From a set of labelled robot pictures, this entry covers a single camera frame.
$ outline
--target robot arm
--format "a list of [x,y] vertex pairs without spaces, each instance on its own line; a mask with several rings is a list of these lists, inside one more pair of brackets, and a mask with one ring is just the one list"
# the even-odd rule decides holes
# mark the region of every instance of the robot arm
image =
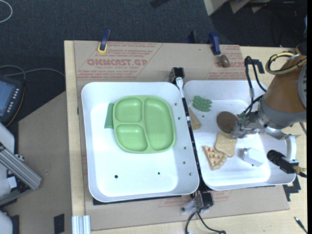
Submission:
[[[247,113],[247,108],[238,116],[232,136],[243,138],[249,134],[266,133],[276,139],[286,140],[286,156],[270,150],[267,158],[287,173],[305,176],[305,170],[298,166],[299,162],[295,159],[297,136],[282,132],[297,122],[307,122],[307,56],[298,49],[297,55],[281,53],[269,59],[266,70],[275,77],[264,95],[252,99],[252,104],[259,102],[257,110]],[[290,58],[280,70],[272,71],[271,63],[279,57]]]

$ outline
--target toy pizza slice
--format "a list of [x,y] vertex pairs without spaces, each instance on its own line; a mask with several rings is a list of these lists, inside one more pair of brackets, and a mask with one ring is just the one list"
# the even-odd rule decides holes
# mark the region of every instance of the toy pizza slice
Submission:
[[209,146],[203,146],[203,151],[212,170],[220,168],[226,161],[227,156],[224,153],[216,151]]

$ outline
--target brown disc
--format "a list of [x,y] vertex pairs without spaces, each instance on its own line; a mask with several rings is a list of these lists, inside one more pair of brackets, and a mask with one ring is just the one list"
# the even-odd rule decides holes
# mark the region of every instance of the brown disc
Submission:
[[237,120],[236,115],[226,111],[219,113],[216,117],[218,127],[228,134],[233,131],[234,124]]

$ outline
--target gray carpet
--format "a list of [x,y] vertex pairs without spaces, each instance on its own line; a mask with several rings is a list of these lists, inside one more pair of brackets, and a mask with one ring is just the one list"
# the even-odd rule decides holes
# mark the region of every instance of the gray carpet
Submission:
[[[222,44],[295,47],[303,38],[307,6],[261,9],[245,7],[236,14],[224,4],[208,16],[203,0],[5,0],[12,17],[0,23],[0,66],[13,64],[24,70],[53,68],[64,72],[64,40],[187,42],[195,30],[197,42],[206,43],[217,32]],[[281,3],[286,0],[274,0]],[[0,3],[0,20],[10,13]],[[7,74],[15,70],[0,70]],[[24,103],[16,121],[65,90],[64,78],[40,71],[27,74]]]

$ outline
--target screen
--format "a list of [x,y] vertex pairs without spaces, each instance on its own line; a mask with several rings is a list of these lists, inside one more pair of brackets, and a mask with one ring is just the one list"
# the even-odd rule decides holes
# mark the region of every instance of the screen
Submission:
[[0,116],[3,116],[10,102],[15,86],[0,81]]

